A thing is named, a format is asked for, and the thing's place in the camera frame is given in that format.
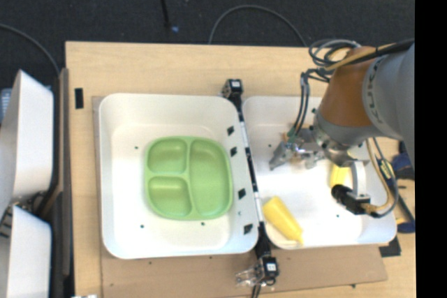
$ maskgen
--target yellow block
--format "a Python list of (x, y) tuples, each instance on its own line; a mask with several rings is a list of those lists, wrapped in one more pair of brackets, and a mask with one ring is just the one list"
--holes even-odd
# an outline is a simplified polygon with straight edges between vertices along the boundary
[(332, 171), (330, 173), (329, 186), (340, 184), (345, 186), (350, 186), (346, 181), (352, 180), (351, 169), (349, 167), (339, 167), (338, 165), (332, 164)]
[(274, 196), (263, 206), (265, 219), (276, 227), (287, 239), (302, 241), (302, 228), (283, 201)]

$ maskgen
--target wooden table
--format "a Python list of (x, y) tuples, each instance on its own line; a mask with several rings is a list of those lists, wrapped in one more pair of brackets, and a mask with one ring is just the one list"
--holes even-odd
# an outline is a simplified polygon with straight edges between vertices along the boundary
[[(100, 235), (92, 100), (116, 92), (217, 95), (228, 78), (242, 80), (244, 97), (299, 96), (301, 72), (314, 67), (307, 49), (67, 42), (66, 67), (75, 293), (104, 298), (249, 295), (249, 288), (235, 288), (234, 273), (254, 263), (252, 253), (130, 261), (108, 254)], [(311, 89), (312, 96), (321, 97), (325, 84), (313, 81)], [(388, 155), (397, 153), (395, 141), (382, 143)], [(413, 188), (407, 194), (412, 208)], [(383, 260), (374, 245), (275, 251), (281, 275), (262, 293), (273, 292), (272, 298), (415, 297), (415, 240), (415, 234), (399, 234), (402, 255)], [(355, 283), (364, 284), (354, 289)]]

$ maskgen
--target green divided plate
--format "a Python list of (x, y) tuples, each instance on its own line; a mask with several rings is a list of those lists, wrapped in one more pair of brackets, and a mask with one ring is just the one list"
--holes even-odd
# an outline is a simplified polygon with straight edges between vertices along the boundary
[(177, 220), (224, 215), (233, 203), (225, 149), (201, 137), (163, 137), (145, 153), (145, 190), (151, 208)]

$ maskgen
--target black wire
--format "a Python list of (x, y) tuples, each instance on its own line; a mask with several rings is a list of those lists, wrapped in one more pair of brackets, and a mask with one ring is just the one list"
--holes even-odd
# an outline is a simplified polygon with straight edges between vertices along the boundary
[(304, 85), (305, 93), (304, 93), (304, 95), (301, 94), (301, 97), (305, 96), (305, 107), (304, 107), (304, 109), (303, 109), (303, 111), (302, 111), (302, 116), (301, 116), (301, 119), (300, 119), (300, 124), (298, 125), (298, 127), (297, 127), (296, 130), (295, 130), (295, 135), (297, 135), (297, 134), (301, 131), (302, 125), (303, 125), (304, 122), (305, 122), (305, 118), (306, 118), (306, 114), (307, 114), (307, 107), (308, 107), (308, 105), (309, 105), (309, 92), (310, 92), (310, 89), (309, 89), (309, 83), (308, 83), (308, 81), (307, 81), (307, 76), (306, 76), (306, 74), (304, 74), (302, 77), (303, 77), (303, 79), (304, 79), (304, 81), (305, 81), (305, 85)]
[(259, 293), (261, 292), (261, 285), (257, 284), (253, 287), (253, 290), (251, 291), (251, 298), (258, 298)]
[(367, 60), (370, 60), (370, 59), (374, 59), (376, 57), (380, 57), (380, 56), (383, 56), (383, 55), (394, 54), (396, 52), (405, 51), (405, 50), (409, 49), (413, 44), (414, 44), (414, 39), (410, 38), (408, 40), (403, 40), (403, 41), (400, 41), (398, 43), (395, 43), (395, 44), (392, 44), (390, 46), (387, 46), (387, 47), (385, 47), (382, 50), (379, 50), (376, 47), (376, 51), (373, 52), (372, 54), (368, 54), (368, 55), (365, 55), (363, 57), (359, 57), (358, 59), (356, 59), (355, 61), (350, 62), (349, 64), (350, 65), (359, 64), (360, 62), (364, 62), (364, 61), (367, 61)]
[(329, 77), (326, 77), (326, 76), (324, 76), (323, 78), (319, 78), (319, 77), (309, 75), (309, 78), (311, 78), (313, 80), (317, 80), (317, 81), (329, 82)]
[(265, 11), (266, 13), (275, 15), (276, 17), (278, 17), (279, 19), (281, 19), (283, 22), (285, 22), (291, 29), (292, 31), (295, 33), (295, 35), (300, 39), (301, 43), (307, 47), (306, 41), (304, 40), (304, 38), (301, 36), (301, 33), (292, 25), (291, 22), (289, 22), (284, 16), (282, 16), (281, 14), (277, 13), (274, 10), (270, 10), (269, 8), (265, 8), (263, 6), (259, 6), (259, 5), (251, 5), (251, 4), (247, 4), (247, 5), (240, 5), (240, 6), (235, 6), (234, 8), (228, 9), (225, 13), (223, 13), (219, 19), (217, 19), (217, 21), (214, 23), (214, 26), (212, 27), (211, 33), (210, 33), (210, 37), (208, 39), (208, 45), (211, 44), (212, 39), (214, 37), (214, 33), (216, 32), (217, 27), (219, 26), (220, 22), (229, 14), (234, 13), (235, 11), (238, 10), (245, 10), (245, 9), (254, 9), (254, 10), (261, 10), (261, 11)]
[(298, 116), (296, 117), (295, 123), (293, 124), (293, 127), (294, 127), (294, 128), (297, 127), (298, 122), (299, 122), (300, 119), (301, 119), (302, 109), (303, 109), (303, 105), (304, 105), (304, 101), (305, 101), (305, 98), (304, 98), (304, 96), (302, 95), (302, 94), (304, 93), (304, 91), (305, 91), (304, 84), (302, 83), (302, 80), (301, 80), (301, 79), (300, 79), (300, 82), (301, 82), (300, 110), (299, 110), (299, 112), (298, 112)]
[[(312, 58), (312, 61), (314, 62), (314, 64), (316, 64), (317, 66), (329, 66), (332, 64), (337, 63), (338, 61), (333, 61), (329, 59), (329, 56), (332, 55), (334, 52), (336, 52), (337, 50), (340, 50), (342, 48), (345, 47), (349, 47), (349, 48), (355, 48), (355, 47), (359, 47), (360, 44), (352, 41), (352, 40), (345, 40), (345, 39), (323, 39), (323, 40), (318, 40), (315, 41), (314, 43), (312, 43), (309, 46), (309, 55)], [(324, 57), (318, 57), (317, 54), (323, 49), (323, 48), (328, 48), (328, 52), (325, 54)]]
[(59, 76), (59, 73), (61, 71), (57, 65), (57, 62), (53, 59), (51, 54), (40, 43), (37, 42), (37, 40), (33, 39), (30, 35), (26, 35), (23, 31), (20, 31), (15, 27), (10, 27), (9, 25), (0, 24), (0, 29), (10, 31), (30, 41), (34, 46), (36, 46), (41, 52), (45, 54), (48, 60), (50, 60), (54, 70), (56, 71), (56, 74)]
[(276, 280), (276, 278), (272, 278), (272, 279), (270, 279), (270, 280), (264, 280), (264, 282), (265, 282), (265, 284), (266, 285), (268, 285), (269, 287), (271, 287), (272, 285), (274, 285), (276, 282), (277, 282), (277, 280)]

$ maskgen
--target white box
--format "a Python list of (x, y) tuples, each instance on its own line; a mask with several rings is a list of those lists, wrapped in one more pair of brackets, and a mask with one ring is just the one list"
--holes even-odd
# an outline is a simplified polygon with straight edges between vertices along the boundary
[[(312, 108), (318, 108), (320, 98), (309, 98), (305, 126), (311, 125)], [(267, 234), (273, 244), (284, 249), (384, 244), (396, 235), (393, 213), (383, 218), (354, 215), (337, 203), (330, 193), (332, 163), (326, 159), (316, 167), (306, 169), (304, 162), (289, 161), (274, 170), (269, 168), (273, 151), (298, 115), (299, 97), (254, 96), (243, 105), (245, 124), (253, 156), (256, 182), (261, 204), (272, 196), (280, 197), (303, 229), (301, 246), (287, 240), (269, 223)], [(369, 160), (366, 146), (351, 151), (359, 159)], [(386, 191), (371, 163), (365, 166), (366, 190), (372, 204), (383, 204)]]
[[(214, 255), (250, 251), (258, 217), (237, 111), (217, 96), (112, 94), (98, 109), (101, 229), (105, 247), (118, 258)], [(229, 135), (227, 128), (233, 127)], [(172, 135), (216, 140), (228, 151), (233, 204), (206, 221), (163, 218), (144, 190), (144, 152)], [(237, 153), (230, 156), (230, 150)], [(239, 191), (245, 196), (239, 198)]]

